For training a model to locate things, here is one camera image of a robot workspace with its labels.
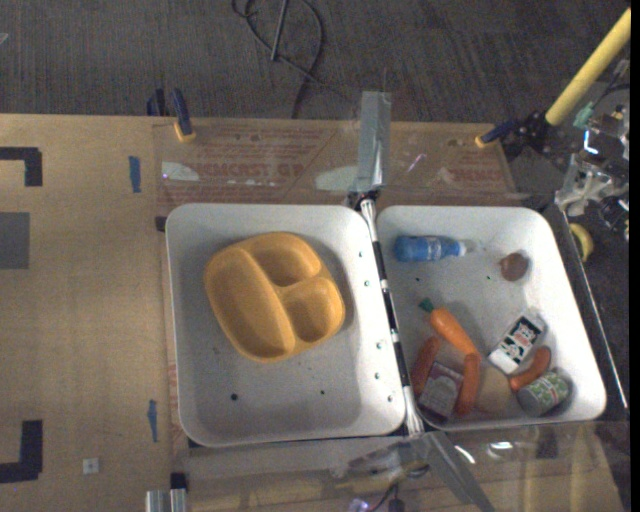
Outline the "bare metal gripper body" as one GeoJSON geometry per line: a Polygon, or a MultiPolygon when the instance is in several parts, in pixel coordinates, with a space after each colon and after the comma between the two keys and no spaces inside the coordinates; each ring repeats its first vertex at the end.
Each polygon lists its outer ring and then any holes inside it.
{"type": "Polygon", "coordinates": [[[603,93],[587,121],[583,149],[602,160],[628,162],[630,90],[603,93]]]}

